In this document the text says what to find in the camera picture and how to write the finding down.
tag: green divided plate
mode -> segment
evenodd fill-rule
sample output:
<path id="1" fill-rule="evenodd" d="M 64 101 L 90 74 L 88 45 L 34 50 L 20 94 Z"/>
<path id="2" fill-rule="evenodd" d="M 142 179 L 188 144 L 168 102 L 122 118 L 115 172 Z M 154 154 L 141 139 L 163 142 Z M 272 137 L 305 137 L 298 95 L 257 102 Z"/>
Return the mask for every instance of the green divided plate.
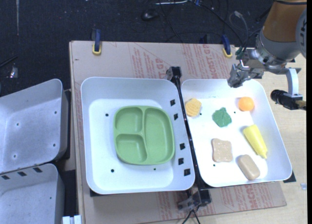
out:
<path id="1" fill-rule="evenodd" d="M 157 107 L 126 106 L 114 117 L 118 157 L 130 164 L 166 163 L 175 153 L 175 138 L 168 114 Z"/>

